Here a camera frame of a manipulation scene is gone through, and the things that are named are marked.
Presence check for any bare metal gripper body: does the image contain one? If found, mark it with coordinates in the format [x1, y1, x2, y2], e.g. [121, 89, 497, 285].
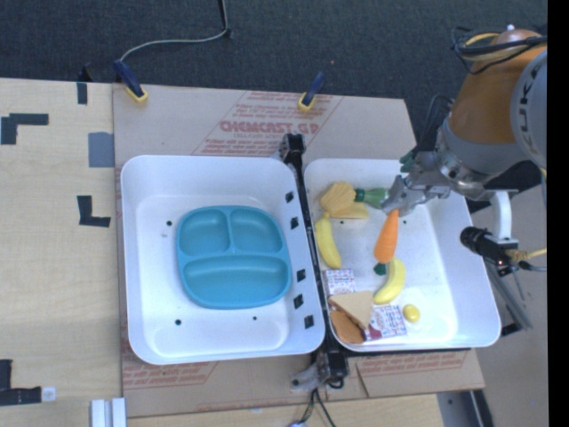
[405, 149, 491, 201]

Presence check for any green bottle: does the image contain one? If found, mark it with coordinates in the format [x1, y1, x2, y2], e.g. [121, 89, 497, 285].
[353, 186, 393, 209]

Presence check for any orange carrot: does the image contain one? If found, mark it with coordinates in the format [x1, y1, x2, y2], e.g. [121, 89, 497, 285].
[373, 208, 401, 277]

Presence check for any yellow flat toy slice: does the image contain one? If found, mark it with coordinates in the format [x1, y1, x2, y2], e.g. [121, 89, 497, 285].
[333, 202, 371, 221]

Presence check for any yellow ridged toy food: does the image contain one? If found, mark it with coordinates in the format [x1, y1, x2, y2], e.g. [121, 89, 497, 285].
[319, 181, 357, 215]

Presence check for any white plastic tray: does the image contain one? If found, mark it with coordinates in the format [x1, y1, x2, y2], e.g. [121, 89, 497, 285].
[119, 154, 327, 367]
[303, 157, 503, 354]

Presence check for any yellow banana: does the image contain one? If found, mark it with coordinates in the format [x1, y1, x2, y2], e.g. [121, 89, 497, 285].
[373, 256, 407, 306]
[314, 213, 343, 270]

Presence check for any thin black rod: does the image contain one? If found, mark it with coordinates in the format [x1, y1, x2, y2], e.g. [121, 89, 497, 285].
[289, 151, 335, 356]

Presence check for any white carton with red print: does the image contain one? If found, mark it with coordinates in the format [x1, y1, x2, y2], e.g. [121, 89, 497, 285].
[322, 268, 357, 298]

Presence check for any tan triangular sandwich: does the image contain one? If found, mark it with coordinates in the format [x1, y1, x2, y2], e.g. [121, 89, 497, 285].
[327, 289, 375, 330]

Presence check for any white packet with colourful print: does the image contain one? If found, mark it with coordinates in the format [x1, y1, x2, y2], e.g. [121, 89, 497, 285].
[361, 303, 408, 342]

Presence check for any brown round biscuit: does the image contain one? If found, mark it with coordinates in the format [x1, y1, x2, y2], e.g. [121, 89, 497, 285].
[329, 310, 366, 346]

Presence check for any blue divided plate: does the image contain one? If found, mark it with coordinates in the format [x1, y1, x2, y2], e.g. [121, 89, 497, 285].
[174, 205, 293, 311]

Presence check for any brown cardboard board red print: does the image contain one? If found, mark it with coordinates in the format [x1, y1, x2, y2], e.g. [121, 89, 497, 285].
[111, 82, 486, 419]

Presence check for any black cylinder on white bracket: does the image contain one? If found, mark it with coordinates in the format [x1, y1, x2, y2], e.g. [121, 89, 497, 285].
[459, 189, 521, 267]

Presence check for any black block with thin wires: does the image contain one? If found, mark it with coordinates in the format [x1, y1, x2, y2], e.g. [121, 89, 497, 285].
[310, 349, 350, 390]
[278, 133, 308, 165]

